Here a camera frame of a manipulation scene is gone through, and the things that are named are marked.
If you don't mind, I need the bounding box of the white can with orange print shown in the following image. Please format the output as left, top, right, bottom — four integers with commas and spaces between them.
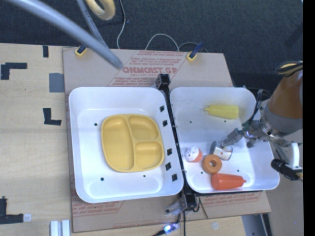
209, 141, 233, 161

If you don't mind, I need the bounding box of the black cylinder on white bracket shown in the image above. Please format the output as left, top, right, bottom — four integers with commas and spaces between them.
271, 142, 304, 181

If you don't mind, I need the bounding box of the yellow bottle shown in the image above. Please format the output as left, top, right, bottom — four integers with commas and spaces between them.
204, 104, 240, 120

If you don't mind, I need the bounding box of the yellow divided plate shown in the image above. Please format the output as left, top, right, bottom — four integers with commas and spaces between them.
100, 114, 165, 173

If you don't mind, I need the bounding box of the orange doughnut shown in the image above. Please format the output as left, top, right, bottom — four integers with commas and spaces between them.
201, 154, 223, 175

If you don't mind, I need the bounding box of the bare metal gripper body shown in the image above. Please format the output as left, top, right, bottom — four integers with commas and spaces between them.
242, 119, 284, 148

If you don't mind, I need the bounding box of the orange bottle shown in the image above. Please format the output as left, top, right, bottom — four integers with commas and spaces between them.
210, 173, 247, 191

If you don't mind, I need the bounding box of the white plastic tray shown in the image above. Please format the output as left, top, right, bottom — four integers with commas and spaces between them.
169, 86, 281, 194
68, 86, 185, 204

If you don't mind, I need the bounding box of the brown cardboard board, red print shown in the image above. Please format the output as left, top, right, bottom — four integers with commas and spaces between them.
62, 47, 272, 233

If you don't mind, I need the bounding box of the thin black rod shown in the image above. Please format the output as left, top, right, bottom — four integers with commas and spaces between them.
162, 87, 191, 196

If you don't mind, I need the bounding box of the black block with thin wires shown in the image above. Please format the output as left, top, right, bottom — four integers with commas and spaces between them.
157, 73, 171, 91
183, 192, 198, 210

